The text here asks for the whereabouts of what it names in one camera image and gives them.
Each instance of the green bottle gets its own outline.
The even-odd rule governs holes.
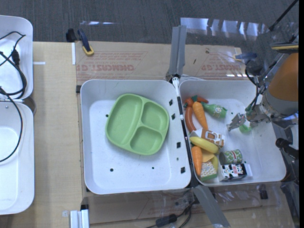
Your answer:
[[[205,112],[208,112],[214,117],[217,118],[225,118],[227,109],[218,105],[218,104],[207,104],[205,102],[201,102],[204,107]]]

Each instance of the green divided plate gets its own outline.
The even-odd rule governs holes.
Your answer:
[[[156,153],[165,140],[169,114],[164,107],[145,97],[124,94],[118,97],[105,126],[108,140],[133,153]]]

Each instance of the wooden table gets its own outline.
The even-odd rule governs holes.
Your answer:
[[[71,43],[34,42],[35,197],[22,213],[3,216],[0,226],[68,228],[69,211],[80,210],[82,175]],[[285,196],[274,191],[276,205],[224,212],[232,227],[292,227]],[[96,224],[91,227],[146,227],[155,219]],[[213,227],[206,214],[192,216],[187,227]]]

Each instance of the green can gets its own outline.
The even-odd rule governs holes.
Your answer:
[[[239,149],[221,152],[218,156],[221,165],[240,164],[243,161],[242,153]]]

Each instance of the yellow and black clamp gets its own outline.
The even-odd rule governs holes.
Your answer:
[[[82,41],[82,49],[84,50],[85,54],[87,56],[92,56],[94,54],[94,50],[89,44],[86,34],[82,29],[78,29],[77,33],[79,35],[80,40]]]

